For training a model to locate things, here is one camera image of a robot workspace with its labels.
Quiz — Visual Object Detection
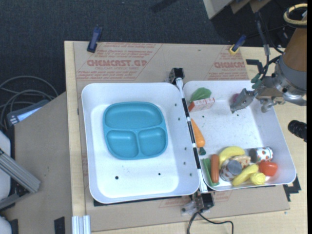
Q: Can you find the green pea pod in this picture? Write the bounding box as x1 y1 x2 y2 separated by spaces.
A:
202 157 220 187

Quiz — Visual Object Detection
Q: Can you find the strawberry print can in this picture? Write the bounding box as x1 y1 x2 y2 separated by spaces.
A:
248 146 273 163

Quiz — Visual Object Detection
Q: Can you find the red sausage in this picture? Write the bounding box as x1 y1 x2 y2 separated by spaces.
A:
210 154 220 184

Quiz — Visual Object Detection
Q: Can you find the red print can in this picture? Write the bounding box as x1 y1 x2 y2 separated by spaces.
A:
219 159 243 182

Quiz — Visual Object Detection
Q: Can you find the yellow banana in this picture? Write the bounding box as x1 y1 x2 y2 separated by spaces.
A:
232 163 259 187
217 146 246 168

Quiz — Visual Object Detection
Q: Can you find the green lettuce leaf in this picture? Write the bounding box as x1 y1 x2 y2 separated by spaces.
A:
189 87 213 104

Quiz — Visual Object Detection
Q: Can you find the orange and white carton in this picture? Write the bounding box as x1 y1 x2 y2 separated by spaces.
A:
187 97 216 113

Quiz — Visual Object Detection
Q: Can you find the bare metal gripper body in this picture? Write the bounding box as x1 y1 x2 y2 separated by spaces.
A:
254 76 307 107

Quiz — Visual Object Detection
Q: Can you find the yellow lemon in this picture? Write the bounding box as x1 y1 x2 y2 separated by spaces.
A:
250 172 266 186

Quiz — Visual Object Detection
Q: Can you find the brown cardboard board red print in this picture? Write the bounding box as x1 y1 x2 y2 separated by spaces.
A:
73 41 291 233

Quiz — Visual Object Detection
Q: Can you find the beige bread slice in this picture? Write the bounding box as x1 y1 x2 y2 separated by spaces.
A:
231 155 252 168

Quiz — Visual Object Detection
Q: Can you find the black and white thin rod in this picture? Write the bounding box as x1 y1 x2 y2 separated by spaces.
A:
175 78 208 193

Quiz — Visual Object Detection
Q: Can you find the white plastic tray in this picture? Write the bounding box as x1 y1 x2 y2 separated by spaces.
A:
80 82 201 204
182 79 297 192

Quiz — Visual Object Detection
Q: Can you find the orange carrot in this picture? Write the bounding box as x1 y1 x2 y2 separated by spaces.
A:
190 118 207 156

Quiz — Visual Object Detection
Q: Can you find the blue divided plate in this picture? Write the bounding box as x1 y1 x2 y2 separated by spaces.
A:
102 101 169 161

